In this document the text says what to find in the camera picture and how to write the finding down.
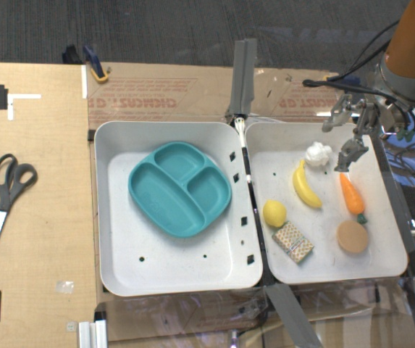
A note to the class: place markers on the yellow lemon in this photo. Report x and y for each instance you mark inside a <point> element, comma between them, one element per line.
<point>274,213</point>

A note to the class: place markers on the brown cardboard board red print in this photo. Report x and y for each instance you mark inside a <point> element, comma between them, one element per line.
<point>163,93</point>

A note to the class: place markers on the yellow banana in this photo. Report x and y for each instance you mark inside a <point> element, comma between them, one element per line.
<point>303,189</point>

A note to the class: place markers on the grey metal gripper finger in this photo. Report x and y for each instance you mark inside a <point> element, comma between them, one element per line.
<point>352,151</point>
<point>341,109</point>

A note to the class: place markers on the patterned small packet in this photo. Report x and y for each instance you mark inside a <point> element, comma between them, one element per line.
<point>293,242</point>

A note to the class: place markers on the white plastic tray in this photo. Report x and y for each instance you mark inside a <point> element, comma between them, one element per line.
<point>323,267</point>
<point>178,267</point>

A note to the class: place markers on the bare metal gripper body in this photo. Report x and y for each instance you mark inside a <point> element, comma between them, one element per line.
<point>392,116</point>

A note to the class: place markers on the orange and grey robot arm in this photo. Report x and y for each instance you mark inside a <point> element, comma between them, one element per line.
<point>410,38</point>

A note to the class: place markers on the teal divided plate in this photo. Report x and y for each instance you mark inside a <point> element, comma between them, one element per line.
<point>163,201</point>

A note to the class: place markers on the white crumpled ball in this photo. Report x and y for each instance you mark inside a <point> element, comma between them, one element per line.
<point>317,154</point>

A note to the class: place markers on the tan round biscuit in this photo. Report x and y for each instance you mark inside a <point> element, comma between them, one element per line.
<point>352,236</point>

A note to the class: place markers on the orange carrot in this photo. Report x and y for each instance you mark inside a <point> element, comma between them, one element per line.
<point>352,196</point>

